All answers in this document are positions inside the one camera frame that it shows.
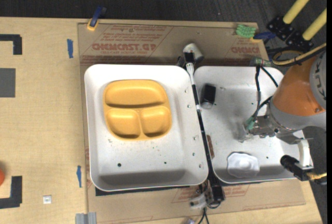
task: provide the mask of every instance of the wooden board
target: wooden board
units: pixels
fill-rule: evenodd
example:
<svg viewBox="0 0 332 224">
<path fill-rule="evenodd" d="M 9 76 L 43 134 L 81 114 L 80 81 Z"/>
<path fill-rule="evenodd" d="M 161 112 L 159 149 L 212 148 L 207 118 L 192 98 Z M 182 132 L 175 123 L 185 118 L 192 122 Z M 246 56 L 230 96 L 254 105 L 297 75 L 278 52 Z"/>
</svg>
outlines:
<svg viewBox="0 0 332 224">
<path fill-rule="evenodd" d="M 23 55 L 12 55 L 11 44 L 0 41 L 0 67 L 16 68 L 16 97 L 0 98 L 0 167 L 6 173 L 0 198 L 9 196 L 11 176 L 23 177 L 23 202 L 17 208 L 0 209 L 1 223 L 75 223 L 76 213 L 88 211 L 77 44 L 77 25 L 85 22 L 0 18 L 1 34 L 23 38 Z M 103 22 L 202 26 L 202 22 L 185 21 Z M 216 25 L 204 22 L 204 26 Z M 73 40 L 72 59 L 67 39 Z M 211 215 L 210 223 L 272 223 L 276 219 L 278 223 L 321 223 L 310 185 L 301 183 L 301 188 L 306 205 Z M 52 195 L 51 204 L 43 204 L 44 195 Z"/>
</svg>

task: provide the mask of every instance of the yellow food tray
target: yellow food tray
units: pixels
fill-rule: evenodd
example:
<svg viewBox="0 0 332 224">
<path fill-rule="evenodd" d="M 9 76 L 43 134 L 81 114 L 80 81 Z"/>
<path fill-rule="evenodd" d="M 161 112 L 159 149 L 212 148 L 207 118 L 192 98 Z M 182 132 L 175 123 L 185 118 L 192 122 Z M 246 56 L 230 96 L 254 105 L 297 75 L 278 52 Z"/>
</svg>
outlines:
<svg viewBox="0 0 332 224">
<path fill-rule="evenodd" d="M 123 140 L 147 140 L 165 136 L 172 114 L 165 89 L 156 81 L 119 80 L 103 93 L 104 118 L 112 135 Z"/>
</svg>

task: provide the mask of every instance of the gray square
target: gray square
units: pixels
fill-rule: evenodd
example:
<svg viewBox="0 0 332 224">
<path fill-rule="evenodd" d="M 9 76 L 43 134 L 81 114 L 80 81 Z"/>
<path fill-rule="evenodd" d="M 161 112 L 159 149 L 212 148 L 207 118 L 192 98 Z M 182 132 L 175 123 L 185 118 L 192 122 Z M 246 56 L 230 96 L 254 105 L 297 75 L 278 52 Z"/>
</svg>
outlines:
<svg viewBox="0 0 332 224">
<path fill-rule="evenodd" d="M 0 68 L 0 97 L 15 97 L 15 68 Z"/>
</svg>

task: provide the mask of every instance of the blue tape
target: blue tape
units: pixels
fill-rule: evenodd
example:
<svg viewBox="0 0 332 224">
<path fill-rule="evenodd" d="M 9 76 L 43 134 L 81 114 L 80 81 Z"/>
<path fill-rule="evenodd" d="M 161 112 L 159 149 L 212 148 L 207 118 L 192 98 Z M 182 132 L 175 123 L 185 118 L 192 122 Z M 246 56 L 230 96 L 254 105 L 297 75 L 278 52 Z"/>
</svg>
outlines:
<svg viewBox="0 0 332 224">
<path fill-rule="evenodd" d="M 79 187 L 82 188 L 82 171 L 81 171 L 81 166 L 80 165 L 77 166 L 76 175 L 77 175 Z"/>
<path fill-rule="evenodd" d="M 266 31 L 262 33 L 258 33 L 254 36 L 254 39 L 273 39 L 276 35 L 272 32 Z"/>
<path fill-rule="evenodd" d="M 69 58 L 74 58 L 73 57 L 74 47 L 73 47 L 73 41 L 71 39 L 67 39 L 67 49 L 68 49 Z"/>
</svg>

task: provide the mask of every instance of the black tape marking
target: black tape marking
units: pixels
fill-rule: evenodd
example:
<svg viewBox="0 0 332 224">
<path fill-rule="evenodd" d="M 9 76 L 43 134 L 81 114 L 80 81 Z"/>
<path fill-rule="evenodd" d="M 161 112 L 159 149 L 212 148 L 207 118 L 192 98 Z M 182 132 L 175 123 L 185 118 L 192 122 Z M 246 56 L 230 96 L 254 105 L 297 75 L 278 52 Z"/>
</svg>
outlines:
<svg viewBox="0 0 332 224">
<path fill-rule="evenodd" d="M 12 41 L 12 54 L 22 55 L 22 37 L 20 34 L 0 34 L 0 41 Z"/>
<path fill-rule="evenodd" d="M 22 203 L 22 176 L 12 176 L 10 197 L 0 199 L 0 209 L 20 207 Z"/>
</svg>

